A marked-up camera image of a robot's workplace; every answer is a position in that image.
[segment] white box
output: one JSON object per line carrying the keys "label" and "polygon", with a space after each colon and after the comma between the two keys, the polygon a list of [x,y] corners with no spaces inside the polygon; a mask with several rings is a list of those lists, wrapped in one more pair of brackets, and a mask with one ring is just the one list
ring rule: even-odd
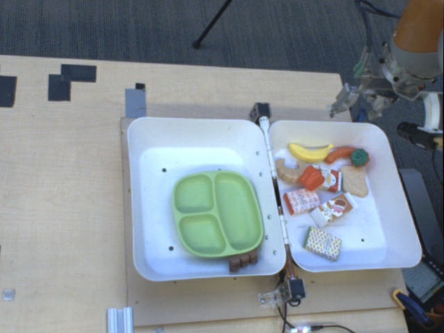
{"label": "white box", "polygon": [[[395,268],[416,265],[421,247],[400,183],[389,142],[376,126],[367,123],[279,121],[271,126],[273,156],[296,161],[289,142],[316,147],[329,143],[365,148],[369,195],[356,198],[358,209],[324,228],[343,240],[336,262],[303,249],[308,214],[284,215],[296,263],[308,271]],[[285,264],[277,203],[264,135],[244,120],[168,119],[144,117],[128,129],[133,249],[135,267],[152,281],[272,275]],[[174,184],[181,177],[217,169],[237,171],[251,181],[264,222],[264,240],[258,263],[232,274],[228,258],[207,259],[189,253],[180,243],[171,202]],[[279,181],[281,197],[291,187]],[[328,200],[320,192],[321,200]]]}

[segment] green plate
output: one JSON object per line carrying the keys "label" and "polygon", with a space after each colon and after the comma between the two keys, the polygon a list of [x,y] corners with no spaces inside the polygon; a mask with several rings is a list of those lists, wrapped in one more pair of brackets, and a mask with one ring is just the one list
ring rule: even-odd
{"label": "green plate", "polygon": [[234,171],[204,171],[179,179],[173,188],[173,211],[182,244],[200,257],[248,252],[264,236],[253,186]]}

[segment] carpeted floor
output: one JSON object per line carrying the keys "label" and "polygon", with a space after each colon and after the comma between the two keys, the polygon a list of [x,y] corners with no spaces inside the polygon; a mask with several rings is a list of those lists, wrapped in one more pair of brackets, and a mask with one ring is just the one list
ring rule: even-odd
{"label": "carpeted floor", "polygon": [[[365,41],[354,0],[234,0],[201,49],[193,49],[224,1],[0,0],[0,54],[326,71],[354,82],[352,66]],[[369,1],[398,14],[407,2]],[[380,54],[396,21],[370,20]],[[431,89],[443,89],[442,76]],[[421,103],[400,100],[376,124],[398,166],[423,175],[443,230],[442,153],[433,157],[395,134],[402,121],[421,124],[423,112]]]}

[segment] wooden table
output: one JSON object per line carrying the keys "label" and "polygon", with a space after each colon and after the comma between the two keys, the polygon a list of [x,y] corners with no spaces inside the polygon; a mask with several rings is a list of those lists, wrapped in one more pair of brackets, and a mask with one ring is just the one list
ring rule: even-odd
{"label": "wooden table", "polygon": [[[70,102],[48,101],[48,75],[60,74],[61,64],[95,65],[97,80],[72,83]],[[336,74],[15,56],[0,56],[0,75],[17,77],[14,107],[0,108],[0,290],[16,291],[14,300],[0,301],[0,330],[20,333],[106,332],[107,309],[128,305],[125,89],[146,85],[148,115],[245,119],[254,103],[269,102],[272,121],[328,121],[325,107],[341,89]],[[407,332],[402,311],[389,297],[391,289],[404,289],[400,270],[330,273],[317,283],[309,273],[302,276],[310,300],[305,311],[290,312],[292,323]],[[316,303],[325,301],[339,308],[317,313]],[[186,305],[200,307],[202,319],[178,314],[182,322],[165,325],[173,322],[165,318],[160,322],[165,332],[282,327],[275,311],[257,314],[257,302],[247,304],[242,319],[234,319],[230,302],[202,305],[190,298]],[[205,310],[220,312],[214,316],[220,320],[210,314],[208,321]]]}

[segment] black pole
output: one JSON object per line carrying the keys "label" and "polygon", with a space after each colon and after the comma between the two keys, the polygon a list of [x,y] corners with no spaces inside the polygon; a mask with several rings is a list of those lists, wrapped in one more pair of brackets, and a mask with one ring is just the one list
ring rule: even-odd
{"label": "black pole", "polygon": [[200,37],[193,42],[193,47],[195,49],[200,48],[201,42],[203,41],[205,36],[211,31],[211,29],[216,24],[217,20],[222,16],[227,7],[231,4],[231,1],[232,0],[226,0],[226,2],[222,5],[221,9],[216,13],[211,22],[208,24],[207,28],[202,32],[202,35],[200,35]]}

